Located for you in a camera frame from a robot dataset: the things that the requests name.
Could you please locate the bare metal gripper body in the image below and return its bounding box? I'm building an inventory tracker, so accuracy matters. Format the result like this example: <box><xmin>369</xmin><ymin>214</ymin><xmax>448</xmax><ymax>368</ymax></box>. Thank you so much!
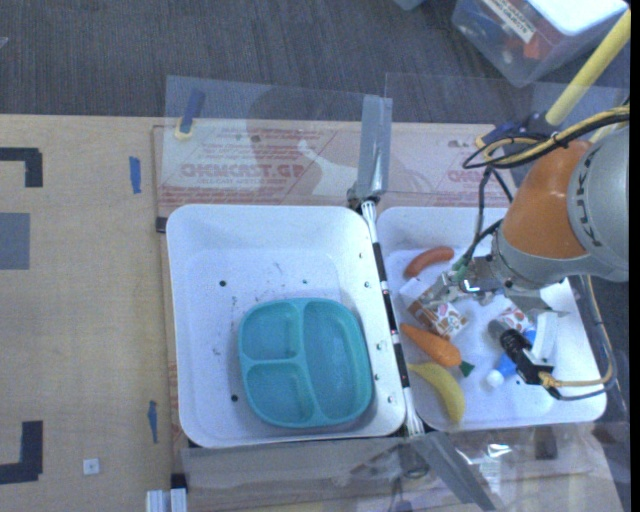
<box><xmin>439</xmin><ymin>254</ymin><xmax>507</xmax><ymax>302</ymax></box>

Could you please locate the white and red small can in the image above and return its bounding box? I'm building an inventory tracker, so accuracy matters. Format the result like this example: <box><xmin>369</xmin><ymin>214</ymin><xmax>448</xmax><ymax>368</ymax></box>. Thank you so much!
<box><xmin>487</xmin><ymin>306</ymin><xmax>532</xmax><ymax>342</ymax></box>

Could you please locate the white and brown printed carton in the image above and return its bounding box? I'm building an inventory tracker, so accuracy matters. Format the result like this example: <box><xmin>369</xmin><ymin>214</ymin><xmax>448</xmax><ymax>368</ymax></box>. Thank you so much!
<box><xmin>398</xmin><ymin>277</ymin><xmax>470</xmax><ymax>340</ymax></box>

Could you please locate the orange toy sausage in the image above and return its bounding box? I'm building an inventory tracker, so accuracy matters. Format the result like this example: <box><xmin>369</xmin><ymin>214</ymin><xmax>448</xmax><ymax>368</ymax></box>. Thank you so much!
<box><xmin>403</xmin><ymin>245</ymin><xmax>456</xmax><ymax>280</ymax></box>

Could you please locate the orange toy carrot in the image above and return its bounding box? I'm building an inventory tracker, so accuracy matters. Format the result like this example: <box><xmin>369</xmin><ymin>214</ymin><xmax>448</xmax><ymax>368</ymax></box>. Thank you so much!
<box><xmin>399</xmin><ymin>323</ymin><xmax>476</xmax><ymax>379</ymax></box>

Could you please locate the blue bottle with white cap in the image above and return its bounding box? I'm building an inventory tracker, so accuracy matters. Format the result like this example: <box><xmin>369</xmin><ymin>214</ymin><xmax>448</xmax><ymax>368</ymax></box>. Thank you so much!
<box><xmin>485</xmin><ymin>327</ymin><xmax>539</xmax><ymax>390</ymax></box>

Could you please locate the yellow banana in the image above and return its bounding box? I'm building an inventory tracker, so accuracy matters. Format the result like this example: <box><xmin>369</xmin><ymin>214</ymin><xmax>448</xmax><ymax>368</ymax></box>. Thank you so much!
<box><xmin>407</xmin><ymin>361</ymin><xmax>467</xmax><ymax>425</ymax></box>

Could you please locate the white plastic tray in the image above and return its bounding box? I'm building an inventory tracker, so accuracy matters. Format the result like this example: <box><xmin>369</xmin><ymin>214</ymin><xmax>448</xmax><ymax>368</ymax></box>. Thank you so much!
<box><xmin>165</xmin><ymin>203</ymin><xmax>407</xmax><ymax>449</ymax></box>
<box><xmin>375</xmin><ymin>206</ymin><xmax>609</xmax><ymax>434</ymax></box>

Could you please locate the green divided plate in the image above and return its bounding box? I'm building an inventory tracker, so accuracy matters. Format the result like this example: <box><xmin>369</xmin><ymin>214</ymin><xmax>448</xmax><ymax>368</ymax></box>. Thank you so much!
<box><xmin>237</xmin><ymin>297</ymin><xmax>376</xmax><ymax>430</ymax></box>

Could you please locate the brown cardboard board, red print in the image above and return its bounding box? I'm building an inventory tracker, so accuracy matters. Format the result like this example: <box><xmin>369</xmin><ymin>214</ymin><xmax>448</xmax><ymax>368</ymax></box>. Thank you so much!
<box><xmin>151</xmin><ymin>122</ymin><xmax>616</xmax><ymax>501</ymax></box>

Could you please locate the clear plastic storage bin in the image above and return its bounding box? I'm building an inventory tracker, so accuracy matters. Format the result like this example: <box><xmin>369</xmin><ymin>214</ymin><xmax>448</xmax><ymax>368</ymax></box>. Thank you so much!
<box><xmin>449</xmin><ymin>0</ymin><xmax>630</xmax><ymax>89</ymax></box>

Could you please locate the black cylinder on white bracket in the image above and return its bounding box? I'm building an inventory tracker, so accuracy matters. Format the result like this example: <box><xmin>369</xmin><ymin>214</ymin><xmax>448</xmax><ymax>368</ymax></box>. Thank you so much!
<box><xmin>499</xmin><ymin>309</ymin><xmax>560</xmax><ymax>387</ymax></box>

